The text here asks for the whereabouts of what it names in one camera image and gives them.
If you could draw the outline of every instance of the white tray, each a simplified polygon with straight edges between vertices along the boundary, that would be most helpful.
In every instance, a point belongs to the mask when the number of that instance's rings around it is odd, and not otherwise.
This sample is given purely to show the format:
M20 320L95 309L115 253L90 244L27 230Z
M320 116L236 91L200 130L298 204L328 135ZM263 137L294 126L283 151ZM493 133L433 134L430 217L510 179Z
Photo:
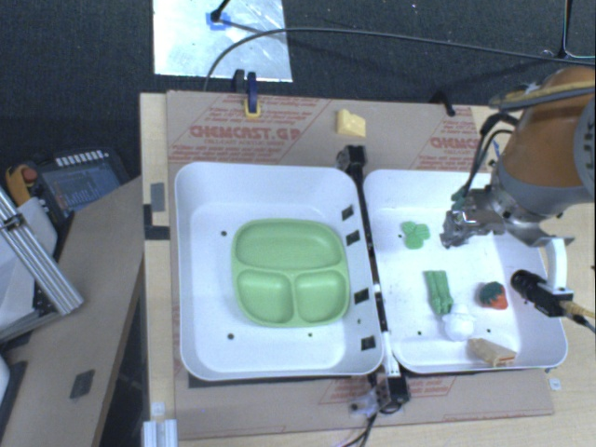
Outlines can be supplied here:
M546 278L539 249L509 234L473 237L462 247L446 250L439 233L451 193L466 180L461 172L377 170L365 180L372 238L385 300L390 340L399 362L416 373L470 372L492 369L467 352L466 342L453 342L443 330L429 300L423 271L445 270L456 303L476 317L474 337L518 352L506 369L553 367L565 359L567 342L558 318L538 312L509 285L511 275L525 269ZM475 185L489 182L486 174ZM405 247L403 222L427 224L431 239L422 249ZM506 286L509 308L483 308L475 300L483 283Z
M351 179L337 169L198 162L175 182L184 365L206 380L364 374L383 347L373 282ZM343 220L342 211L354 214ZM231 248L243 224L292 218L328 225L344 241L351 301L334 323L271 328L250 321L234 295ZM345 237L359 231L360 241ZM354 293L369 290L355 304ZM362 340L375 346L362 350Z

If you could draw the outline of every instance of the green plate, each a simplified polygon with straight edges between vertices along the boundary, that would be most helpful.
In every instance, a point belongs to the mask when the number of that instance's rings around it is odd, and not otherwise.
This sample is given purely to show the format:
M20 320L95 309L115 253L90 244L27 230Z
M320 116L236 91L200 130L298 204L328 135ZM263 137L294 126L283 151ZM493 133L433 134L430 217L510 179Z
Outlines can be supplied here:
M323 223L263 219L244 224L234 236L232 274L240 308L265 326L327 324L349 305L344 246Z

